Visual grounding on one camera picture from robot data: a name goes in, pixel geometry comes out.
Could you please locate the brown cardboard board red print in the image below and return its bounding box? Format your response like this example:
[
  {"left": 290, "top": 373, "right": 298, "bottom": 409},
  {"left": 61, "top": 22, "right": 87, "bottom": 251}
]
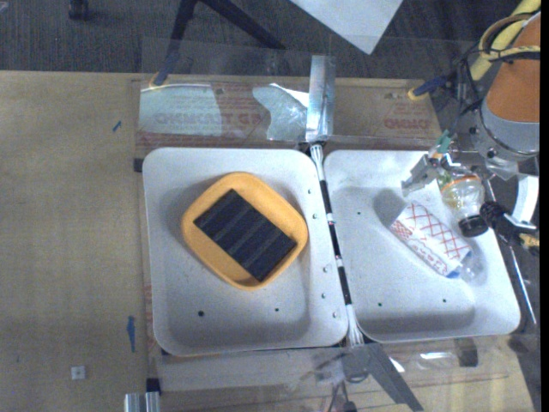
[{"left": 130, "top": 74, "right": 522, "bottom": 403}]

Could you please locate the black chair base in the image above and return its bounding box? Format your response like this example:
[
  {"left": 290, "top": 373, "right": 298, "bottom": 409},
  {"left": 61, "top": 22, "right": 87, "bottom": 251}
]
[{"left": 67, "top": 0, "right": 289, "bottom": 88}]

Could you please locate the white plastic tray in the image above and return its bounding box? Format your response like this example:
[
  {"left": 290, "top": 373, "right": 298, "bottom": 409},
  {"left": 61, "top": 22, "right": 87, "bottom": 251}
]
[
  {"left": 322, "top": 148, "right": 522, "bottom": 344},
  {"left": 141, "top": 146, "right": 350, "bottom": 357}
]

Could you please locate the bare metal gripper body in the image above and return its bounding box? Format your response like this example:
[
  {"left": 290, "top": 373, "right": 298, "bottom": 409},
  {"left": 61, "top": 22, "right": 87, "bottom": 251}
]
[{"left": 431, "top": 118, "right": 521, "bottom": 180}]

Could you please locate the small clear bottle black cap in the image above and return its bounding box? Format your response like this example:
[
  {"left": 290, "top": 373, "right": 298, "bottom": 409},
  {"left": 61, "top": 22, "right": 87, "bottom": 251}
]
[{"left": 436, "top": 170, "right": 490, "bottom": 239}]

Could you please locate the black cylinder on white bracket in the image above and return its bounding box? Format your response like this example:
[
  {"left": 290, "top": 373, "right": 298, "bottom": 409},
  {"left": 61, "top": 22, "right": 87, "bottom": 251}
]
[{"left": 479, "top": 173, "right": 540, "bottom": 242}]

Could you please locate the thin black and white rod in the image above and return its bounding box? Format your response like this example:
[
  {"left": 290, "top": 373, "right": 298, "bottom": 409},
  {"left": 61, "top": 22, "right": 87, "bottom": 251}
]
[{"left": 309, "top": 142, "right": 365, "bottom": 347}]

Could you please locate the clear bottle red white label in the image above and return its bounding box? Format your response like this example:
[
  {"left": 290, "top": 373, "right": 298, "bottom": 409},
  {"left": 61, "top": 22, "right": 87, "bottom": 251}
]
[{"left": 388, "top": 200, "right": 486, "bottom": 283}]

